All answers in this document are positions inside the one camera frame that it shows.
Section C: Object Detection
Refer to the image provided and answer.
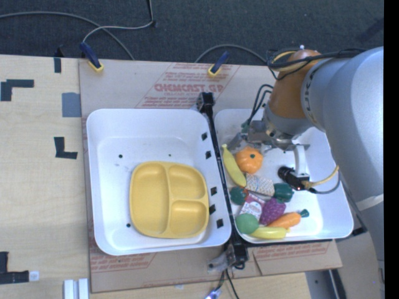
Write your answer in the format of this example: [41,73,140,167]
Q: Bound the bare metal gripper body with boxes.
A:
[246,120,310,152]

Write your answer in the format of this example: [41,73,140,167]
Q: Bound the orange pumpkin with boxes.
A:
[234,146,264,175]

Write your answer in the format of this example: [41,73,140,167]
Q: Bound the yellow banana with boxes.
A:
[249,225,291,240]
[221,143,248,188]

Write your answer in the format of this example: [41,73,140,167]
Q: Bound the dark green pepper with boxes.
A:
[273,183,295,203]

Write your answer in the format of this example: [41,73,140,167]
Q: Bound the red and white carton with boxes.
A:
[239,192,266,222]

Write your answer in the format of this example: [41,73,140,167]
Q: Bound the purple grapes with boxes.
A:
[259,197,287,226]

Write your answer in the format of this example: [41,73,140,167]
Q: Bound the orange carrot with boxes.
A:
[267,208,310,229]

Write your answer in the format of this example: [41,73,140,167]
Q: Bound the light green round fruit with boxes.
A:
[234,212,260,235]

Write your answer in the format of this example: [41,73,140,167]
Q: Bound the white plastic tray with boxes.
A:
[214,108,355,245]
[85,108,233,257]

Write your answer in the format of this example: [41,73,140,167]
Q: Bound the yellow divided plate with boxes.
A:
[128,161,210,240]

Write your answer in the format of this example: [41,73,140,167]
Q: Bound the brown cardboard board, red print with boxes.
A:
[77,57,344,293]

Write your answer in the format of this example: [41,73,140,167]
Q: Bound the black cylinder on white bracket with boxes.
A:
[277,144,311,192]

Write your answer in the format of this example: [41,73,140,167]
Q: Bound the black block with thin wires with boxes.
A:
[195,92,216,114]
[228,242,251,270]

